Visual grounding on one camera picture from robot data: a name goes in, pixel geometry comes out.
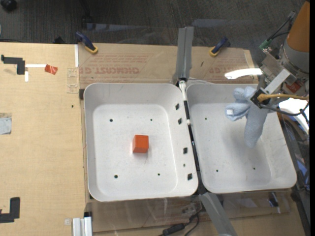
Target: black tape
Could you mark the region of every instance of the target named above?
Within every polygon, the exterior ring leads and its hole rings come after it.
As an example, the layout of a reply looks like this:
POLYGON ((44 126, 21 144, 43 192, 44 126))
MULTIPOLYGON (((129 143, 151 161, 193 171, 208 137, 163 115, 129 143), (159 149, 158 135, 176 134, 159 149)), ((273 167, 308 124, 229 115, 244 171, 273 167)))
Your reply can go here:
POLYGON ((188 120, 188 119, 190 119, 190 117, 189 117, 188 103, 186 100, 184 100, 184 106, 185 106, 186 118, 188 120))
POLYGON ((0 210, 0 223, 12 223, 14 219, 20 218, 20 198, 10 199, 10 213, 1 213, 0 210))
POLYGON ((18 75, 25 74, 25 61, 22 58, 11 58, 1 55, 1 60, 4 64, 17 64, 16 73, 18 75))

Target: gray cloth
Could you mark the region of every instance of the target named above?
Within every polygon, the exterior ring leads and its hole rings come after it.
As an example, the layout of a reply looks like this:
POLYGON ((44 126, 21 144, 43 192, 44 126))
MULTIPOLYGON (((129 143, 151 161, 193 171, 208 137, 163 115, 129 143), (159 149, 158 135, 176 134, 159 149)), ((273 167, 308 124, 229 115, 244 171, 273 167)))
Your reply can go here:
POLYGON ((236 121, 244 116, 247 118, 244 139, 250 148, 255 147, 262 134, 267 114, 271 112, 268 109, 260 109, 251 101, 255 91, 252 87, 236 88, 233 92, 235 102, 225 107, 225 115, 229 120, 236 121))

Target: white plastic tray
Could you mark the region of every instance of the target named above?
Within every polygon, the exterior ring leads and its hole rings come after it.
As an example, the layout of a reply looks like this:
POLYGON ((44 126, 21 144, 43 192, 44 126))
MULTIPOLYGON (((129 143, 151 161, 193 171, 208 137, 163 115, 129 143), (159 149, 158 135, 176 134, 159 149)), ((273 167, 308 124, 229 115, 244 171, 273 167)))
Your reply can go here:
POLYGON ((246 118, 224 115, 233 90, 247 85, 193 84, 187 88, 190 120, 205 187, 213 193, 290 188, 296 172, 276 113, 270 113, 254 148, 244 143, 246 118))
POLYGON ((194 157, 177 87, 96 83, 85 89, 84 106, 92 197, 105 202, 183 197, 196 191, 194 157), (147 153, 132 152, 136 134, 149 136, 147 153))

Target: wooden table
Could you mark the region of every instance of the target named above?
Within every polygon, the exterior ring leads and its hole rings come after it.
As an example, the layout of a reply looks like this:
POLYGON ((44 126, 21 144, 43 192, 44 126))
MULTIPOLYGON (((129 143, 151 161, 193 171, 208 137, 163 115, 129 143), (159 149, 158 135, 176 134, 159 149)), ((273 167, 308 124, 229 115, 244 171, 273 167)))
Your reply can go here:
MULTIPOLYGON (((86 205, 80 99, 66 92, 67 69, 75 67, 75 45, 0 43, 0 54, 58 68, 55 75, 30 68, 26 83, 15 65, 0 63, 0 113, 12 114, 11 134, 0 135, 1 212, 9 213, 10 198, 21 199, 20 218, 1 223, 0 235, 70 236, 69 222, 82 218, 86 205)), ((231 223, 244 236, 303 235, 296 204, 289 201, 289 206, 290 213, 231 223)), ((96 235, 159 235, 163 228, 96 235)), ((205 233, 218 234, 211 222, 203 222, 191 235, 205 233)))

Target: gray carpet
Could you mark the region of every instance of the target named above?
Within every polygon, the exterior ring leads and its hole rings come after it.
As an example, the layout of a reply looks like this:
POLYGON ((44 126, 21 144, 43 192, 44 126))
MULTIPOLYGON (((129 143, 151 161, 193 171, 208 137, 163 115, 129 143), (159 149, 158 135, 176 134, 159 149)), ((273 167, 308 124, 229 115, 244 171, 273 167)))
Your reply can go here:
MULTIPOLYGON (((84 11, 78 0, 16 0, 18 8, 7 12, 0 8, 0 39, 52 43, 60 36, 66 43, 76 43, 74 34, 81 31, 94 42, 136 42, 148 29, 124 33, 84 30, 84 11)), ((249 49, 257 64, 264 54, 258 46, 285 20, 290 11, 298 12, 303 0, 87 0, 94 23, 153 28, 150 44, 176 44, 176 32, 195 26, 194 45, 213 46, 226 36, 231 47, 249 49), (169 38, 161 42, 161 29, 169 38)), ((285 36, 273 44, 281 44, 285 36)))

